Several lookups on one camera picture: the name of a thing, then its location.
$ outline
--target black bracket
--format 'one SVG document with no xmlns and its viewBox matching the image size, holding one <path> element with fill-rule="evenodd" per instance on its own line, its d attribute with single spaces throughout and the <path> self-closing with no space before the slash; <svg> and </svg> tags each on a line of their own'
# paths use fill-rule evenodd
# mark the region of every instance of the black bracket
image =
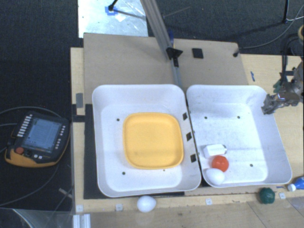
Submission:
<svg viewBox="0 0 304 228">
<path fill-rule="evenodd" d="M 173 58 L 174 66 L 179 67 L 178 57 L 183 53 L 183 51 L 168 47 L 166 52 L 170 60 Z"/>
</svg>

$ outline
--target dark green object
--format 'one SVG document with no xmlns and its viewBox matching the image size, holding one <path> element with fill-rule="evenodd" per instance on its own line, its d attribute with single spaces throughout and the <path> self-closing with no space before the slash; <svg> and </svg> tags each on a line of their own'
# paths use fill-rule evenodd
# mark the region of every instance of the dark green object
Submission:
<svg viewBox="0 0 304 228">
<path fill-rule="evenodd" d="M 271 188 L 262 188 L 259 195 L 264 204 L 273 203 L 275 201 L 275 192 L 273 192 Z"/>
</svg>

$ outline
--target black square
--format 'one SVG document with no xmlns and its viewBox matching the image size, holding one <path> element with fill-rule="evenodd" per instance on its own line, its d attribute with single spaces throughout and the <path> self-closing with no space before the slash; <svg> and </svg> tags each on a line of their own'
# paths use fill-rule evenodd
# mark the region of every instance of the black square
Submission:
<svg viewBox="0 0 304 228">
<path fill-rule="evenodd" d="M 204 58 L 203 50 L 201 48 L 192 48 L 192 53 L 194 58 Z"/>
</svg>

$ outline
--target black carpet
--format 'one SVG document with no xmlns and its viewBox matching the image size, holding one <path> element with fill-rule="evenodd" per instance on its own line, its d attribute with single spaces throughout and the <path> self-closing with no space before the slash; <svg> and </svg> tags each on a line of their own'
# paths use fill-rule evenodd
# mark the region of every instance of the black carpet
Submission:
<svg viewBox="0 0 304 228">
<path fill-rule="evenodd" d="M 290 24 L 283 24 L 285 0 L 157 0 L 166 16 L 165 24 L 175 38 L 233 41 L 249 47 L 268 42 Z M 288 18 L 293 19 L 303 0 L 290 0 Z M 71 47 L 82 47 L 78 38 L 77 0 L 0 0 L 0 111 L 16 106 L 40 106 L 71 119 Z M 296 33 L 303 24 L 297 20 L 286 33 Z M 282 38 L 242 53 L 281 52 Z M 294 43 L 293 53 L 303 55 Z M 0 116 L 0 124 L 14 123 L 25 111 Z M 5 147 L 12 127 L 0 127 L 0 149 Z M 60 161 L 54 179 L 26 199 L 8 208 L 53 210 L 71 187 L 70 148 Z M 25 169 L 7 164 L 0 154 L 0 205 L 26 195 L 43 185 L 56 167 Z M 59 210 L 69 210 L 66 199 Z"/>
</svg>

